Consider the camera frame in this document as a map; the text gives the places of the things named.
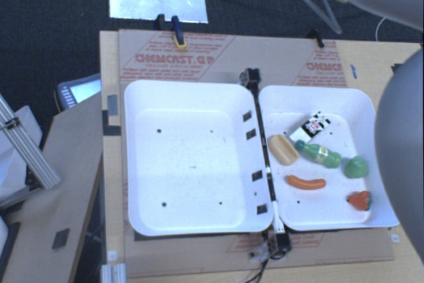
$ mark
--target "white plastic container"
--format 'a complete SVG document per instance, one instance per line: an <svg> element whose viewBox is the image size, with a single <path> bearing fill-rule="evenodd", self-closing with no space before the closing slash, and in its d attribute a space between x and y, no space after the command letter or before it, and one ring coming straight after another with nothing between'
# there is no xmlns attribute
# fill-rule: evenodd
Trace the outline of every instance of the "white plastic container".
<svg viewBox="0 0 424 283"><path fill-rule="evenodd" d="M322 111L331 124L312 143L343 156L367 159L370 173L348 179L303 158L282 166L270 155L279 214L292 229L389 227L398 224L374 152L375 114L354 89L270 86L261 91L267 138L289 135ZM234 84L140 80L125 90L129 218L143 235L234 233L265 230L272 203L251 93ZM305 192L286 184L295 174L324 178ZM346 202L352 192L372 192L370 211Z"/></svg>

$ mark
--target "black clip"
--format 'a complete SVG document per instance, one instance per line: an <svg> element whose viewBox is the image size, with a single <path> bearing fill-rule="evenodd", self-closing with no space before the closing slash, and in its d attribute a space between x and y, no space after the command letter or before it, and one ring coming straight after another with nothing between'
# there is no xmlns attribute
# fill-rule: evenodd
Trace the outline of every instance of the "black clip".
<svg viewBox="0 0 424 283"><path fill-rule="evenodd" d="M178 16L174 15L171 18L172 21L172 30L175 32L174 42L178 49L183 50L187 47L187 42L184 38L183 29L181 27L181 22L178 19Z"/></svg>
<svg viewBox="0 0 424 283"><path fill-rule="evenodd" d="M258 68L247 68L240 75L238 83L245 87L246 89L251 90L252 88L258 87L260 83L260 72Z"/></svg>
<svg viewBox="0 0 424 283"><path fill-rule="evenodd" d="M165 27L165 15L158 15L156 20L153 22L153 29L156 31L164 30Z"/></svg>
<svg viewBox="0 0 424 283"><path fill-rule="evenodd" d="M172 22L171 29L175 33L174 35L175 45L177 46L179 50L183 50L187 47L187 42L184 38L183 29L181 26L181 22L178 19L178 16L174 15L171 18L171 22ZM165 30L165 15L161 14L157 16L156 20L153 22L153 29L159 30L159 31Z"/></svg>
<svg viewBox="0 0 424 283"><path fill-rule="evenodd" d="M318 46L320 48L323 48L325 46L324 43L323 43L323 40L321 39L321 35L319 34L318 30L312 29L311 32L309 32L307 34L306 38L316 39Z"/></svg>

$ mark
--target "white cable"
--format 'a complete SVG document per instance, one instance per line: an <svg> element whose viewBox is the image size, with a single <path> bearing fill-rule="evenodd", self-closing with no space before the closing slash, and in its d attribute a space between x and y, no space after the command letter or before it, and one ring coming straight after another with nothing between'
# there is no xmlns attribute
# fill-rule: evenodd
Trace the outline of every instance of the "white cable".
<svg viewBox="0 0 424 283"><path fill-rule="evenodd" d="M333 22L323 10L321 10L312 0L302 0L309 8L314 11L334 32L342 33L342 29L338 22Z"/></svg>
<svg viewBox="0 0 424 283"><path fill-rule="evenodd" d="M376 42L378 42L378 29L380 28L380 26L382 26L382 23L386 20L387 18L383 18L379 23L378 23L378 25L377 25L377 28L376 28Z"/></svg>
<svg viewBox="0 0 424 283"><path fill-rule="evenodd" d="M322 0L325 6L325 9L327 11L328 17L331 20L332 24L336 28L334 30L337 34L342 34L342 28L339 25L339 22L337 21L336 17L334 16L333 10L331 9L331 6L329 4L328 0Z"/></svg>

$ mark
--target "black cable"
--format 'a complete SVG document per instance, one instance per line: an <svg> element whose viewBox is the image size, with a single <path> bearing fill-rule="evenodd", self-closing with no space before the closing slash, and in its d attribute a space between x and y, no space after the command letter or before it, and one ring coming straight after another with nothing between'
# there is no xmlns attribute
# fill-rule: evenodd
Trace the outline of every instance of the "black cable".
<svg viewBox="0 0 424 283"><path fill-rule="evenodd" d="M272 260L280 260L281 258L285 257L285 255L286 255L286 253L284 251L277 251L270 258Z"/></svg>
<svg viewBox="0 0 424 283"><path fill-rule="evenodd" d="M329 17L323 10L319 8L312 0L302 0L308 7L315 12L315 14L320 17L324 23L326 23L334 32L341 34L342 30L338 22L333 21L332 17Z"/></svg>
<svg viewBox="0 0 424 283"><path fill-rule="evenodd" d="M85 277L85 280L83 283L88 283L90 278L93 278L95 274L97 274L97 269L99 268L99 265L101 264L101 255L98 257L98 259L95 261L95 266L91 269L89 274Z"/></svg>
<svg viewBox="0 0 424 283"><path fill-rule="evenodd" d="M261 279L262 279L262 275L264 274L264 271L265 271L265 268L266 268L266 265L267 264L268 264L268 260L265 260L262 263L262 266L261 266L259 272L256 275L254 275L250 280L247 280L244 283L252 283L252 282L259 283L261 281Z"/></svg>
<svg viewBox="0 0 424 283"><path fill-rule="evenodd" d="M100 226L98 226L98 228L94 232L91 233L91 236L88 238L88 240L86 240L84 242L83 248L85 248L85 246L94 239L96 234L103 228L104 224L105 224L105 221L103 220L103 222L101 222Z"/></svg>

